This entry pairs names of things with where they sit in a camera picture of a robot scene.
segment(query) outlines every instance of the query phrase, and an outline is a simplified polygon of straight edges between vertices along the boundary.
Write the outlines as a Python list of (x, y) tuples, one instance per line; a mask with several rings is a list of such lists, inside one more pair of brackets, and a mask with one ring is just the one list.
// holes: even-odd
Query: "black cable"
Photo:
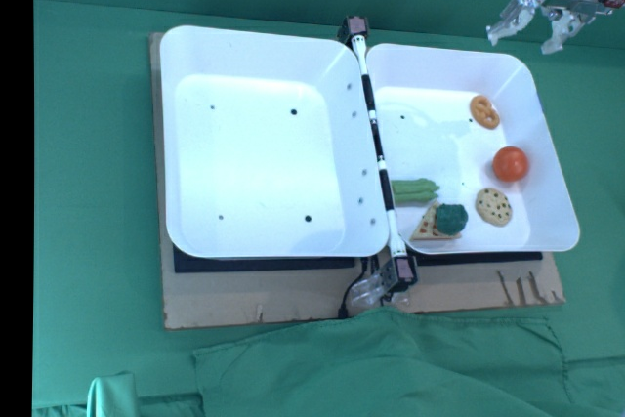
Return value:
[(350, 290), (352, 290), (352, 287), (356, 285), (359, 281), (361, 281), (362, 278), (364, 277), (364, 274), (367, 272), (367, 267), (369, 265), (369, 258), (362, 257), (360, 258), (360, 262), (362, 263), (362, 271), (358, 275), (358, 278), (356, 278), (352, 283), (350, 283), (350, 286), (346, 289), (345, 294), (343, 294), (343, 301), (341, 302), (341, 307), (339, 308), (339, 319), (345, 319), (349, 317), (348, 306), (347, 306), (348, 294), (350, 293)]

